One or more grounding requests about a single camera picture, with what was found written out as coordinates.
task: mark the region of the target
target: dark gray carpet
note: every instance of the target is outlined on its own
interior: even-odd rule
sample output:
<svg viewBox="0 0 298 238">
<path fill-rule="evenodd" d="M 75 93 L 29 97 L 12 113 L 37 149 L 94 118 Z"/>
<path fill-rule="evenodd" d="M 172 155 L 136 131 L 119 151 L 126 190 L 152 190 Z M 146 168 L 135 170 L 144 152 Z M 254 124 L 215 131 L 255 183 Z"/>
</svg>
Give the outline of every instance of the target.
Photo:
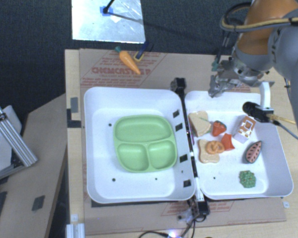
<svg viewBox="0 0 298 238">
<path fill-rule="evenodd" d="M 154 43 L 155 52 L 216 54 L 222 14 L 244 1 L 250 0 L 141 0 L 146 39 Z M 2 107 L 13 105 L 22 120 L 63 94 L 65 49 L 116 46 L 73 41 L 71 27 L 71 0 L 0 0 Z"/>
</svg>

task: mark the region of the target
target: toy food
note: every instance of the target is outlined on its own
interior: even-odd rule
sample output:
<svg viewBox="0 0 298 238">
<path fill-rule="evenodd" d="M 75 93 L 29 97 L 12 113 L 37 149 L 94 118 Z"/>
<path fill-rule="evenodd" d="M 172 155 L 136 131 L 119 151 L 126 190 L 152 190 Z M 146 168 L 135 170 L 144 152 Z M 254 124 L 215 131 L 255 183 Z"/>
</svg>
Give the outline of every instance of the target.
<svg viewBox="0 0 298 238">
<path fill-rule="evenodd" d="M 232 144 L 232 135 L 231 134 L 225 133 L 221 142 L 224 145 L 224 148 L 226 151 L 235 149 L 235 147 Z"/>
<path fill-rule="evenodd" d="M 257 160 L 257 157 L 262 149 L 262 141 L 251 144 L 246 152 L 245 158 L 249 163 L 254 163 Z"/>
<path fill-rule="evenodd" d="M 252 188 L 256 185 L 256 177 L 250 170 L 239 172 L 239 182 L 244 188 Z"/>
<path fill-rule="evenodd" d="M 245 143 L 252 134 L 256 121 L 250 117 L 245 116 L 240 123 L 236 134 L 233 136 L 234 139 L 241 143 Z"/>
<path fill-rule="evenodd" d="M 221 142 L 213 140 L 207 143 L 205 150 L 209 154 L 216 154 L 224 152 L 225 148 Z"/>
<path fill-rule="evenodd" d="M 207 145 L 208 141 L 204 139 L 200 139 L 198 141 L 199 149 L 200 149 L 200 155 L 199 160 L 206 164 L 206 163 L 217 163 L 220 161 L 219 154 L 208 154 L 205 150 L 205 147 Z"/>
<path fill-rule="evenodd" d="M 226 131 L 226 125 L 224 123 L 218 120 L 213 123 L 212 135 L 214 137 L 220 135 L 224 131 Z"/>
<path fill-rule="evenodd" d="M 190 113 L 189 121 L 197 137 L 210 132 L 211 124 L 208 120 L 208 114 L 205 111 Z"/>
<path fill-rule="evenodd" d="M 116 47 L 115 51 L 119 53 L 120 60 L 132 71 L 140 75 L 140 70 L 134 60 L 131 58 L 131 56 L 128 54 L 127 51 L 121 50 L 120 47 Z"/>
</svg>

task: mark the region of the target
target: toy donut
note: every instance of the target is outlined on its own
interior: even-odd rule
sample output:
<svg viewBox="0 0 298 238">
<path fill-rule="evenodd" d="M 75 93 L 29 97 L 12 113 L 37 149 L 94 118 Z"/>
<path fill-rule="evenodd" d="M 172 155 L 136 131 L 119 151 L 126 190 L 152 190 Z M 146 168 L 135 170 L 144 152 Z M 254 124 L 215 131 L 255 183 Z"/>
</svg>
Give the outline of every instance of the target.
<svg viewBox="0 0 298 238">
<path fill-rule="evenodd" d="M 225 148 L 221 142 L 213 140 L 207 143 L 205 150 L 209 154 L 216 154 L 224 152 Z"/>
</svg>

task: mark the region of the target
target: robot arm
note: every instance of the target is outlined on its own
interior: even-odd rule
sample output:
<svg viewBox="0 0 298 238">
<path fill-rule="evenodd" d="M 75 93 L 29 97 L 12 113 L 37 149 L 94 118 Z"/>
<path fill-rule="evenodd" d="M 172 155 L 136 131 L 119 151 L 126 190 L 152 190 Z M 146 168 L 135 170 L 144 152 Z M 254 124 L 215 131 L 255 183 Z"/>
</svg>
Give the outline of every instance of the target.
<svg viewBox="0 0 298 238">
<path fill-rule="evenodd" d="M 274 67 L 291 82 L 290 101 L 298 126 L 298 3 L 255 0 L 242 26 L 229 25 L 228 14 L 222 18 L 221 28 L 240 34 L 231 58 L 214 67 L 217 74 L 211 77 L 209 95 L 218 97 L 241 83 L 257 87 Z"/>
</svg>

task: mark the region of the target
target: green plate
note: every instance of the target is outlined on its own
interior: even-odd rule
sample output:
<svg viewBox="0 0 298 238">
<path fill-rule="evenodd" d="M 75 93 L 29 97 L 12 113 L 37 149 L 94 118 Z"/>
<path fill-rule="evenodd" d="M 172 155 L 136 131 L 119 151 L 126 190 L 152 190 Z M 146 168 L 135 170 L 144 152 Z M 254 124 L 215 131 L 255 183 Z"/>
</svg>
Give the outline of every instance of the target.
<svg viewBox="0 0 298 238">
<path fill-rule="evenodd" d="M 114 145 L 121 166 L 134 173 L 166 170 L 177 160 L 172 127 L 160 116 L 120 118 L 114 125 Z"/>
</svg>

